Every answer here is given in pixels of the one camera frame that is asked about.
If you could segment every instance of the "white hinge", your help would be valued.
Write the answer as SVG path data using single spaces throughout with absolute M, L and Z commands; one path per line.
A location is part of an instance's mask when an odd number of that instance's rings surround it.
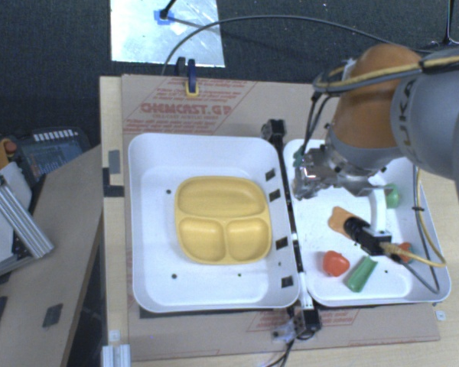
M 129 344 L 104 346 L 102 348 L 102 367 L 131 367 Z

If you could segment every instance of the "dark floor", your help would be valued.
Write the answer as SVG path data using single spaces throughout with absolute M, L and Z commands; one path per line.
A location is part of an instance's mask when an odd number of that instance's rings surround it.
M 448 0 L 217 0 L 217 4 L 220 18 L 307 15 L 425 48 L 444 38 Z M 459 40 L 459 0 L 451 35 Z M 199 76 L 309 83 L 319 72 L 375 44 L 322 24 L 284 20 L 227 24 L 222 39 L 226 68 L 201 68 Z M 72 125 L 84 130 L 92 145 L 99 144 L 99 77 L 160 70 L 159 65 L 110 60 L 109 0 L 0 0 L 0 134 Z M 80 322 L 80 332 L 87 335 L 100 333 L 98 265 L 94 279 L 89 295 L 94 301 L 87 300 Z M 79 353 L 72 356 L 71 365 L 82 365 L 80 360 L 89 365 L 96 359 L 97 346 L 92 343 L 81 351 L 74 347 Z

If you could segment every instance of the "metal sheet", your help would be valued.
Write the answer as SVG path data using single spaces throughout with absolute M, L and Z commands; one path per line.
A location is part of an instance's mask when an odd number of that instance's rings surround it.
M 216 0 L 177 0 L 169 16 L 195 25 L 170 21 L 159 24 L 155 12 L 170 0 L 111 0 L 112 60 L 164 63 L 175 44 L 201 25 L 218 20 Z M 186 42 L 170 63 L 183 56 L 198 66 L 224 67 L 219 26 Z

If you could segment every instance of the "yellow plate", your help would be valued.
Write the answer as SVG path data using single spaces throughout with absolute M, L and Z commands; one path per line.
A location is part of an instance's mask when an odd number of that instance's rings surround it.
M 247 264 L 272 244 L 267 200 L 251 180 L 194 177 L 175 195 L 177 237 L 184 253 L 202 264 Z

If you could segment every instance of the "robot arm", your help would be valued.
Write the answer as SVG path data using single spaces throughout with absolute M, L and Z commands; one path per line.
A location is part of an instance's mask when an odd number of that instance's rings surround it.
M 315 89 L 341 97 L 325 145 L 301 149 L 296 198 L 329 186 L 367 195 L 369 177 L 401 156 L 454 180 L 459 197 L 459 48 L 421 60 L 404 47 L 377 45 L 357 60 L 349 79 L 319 77 Z

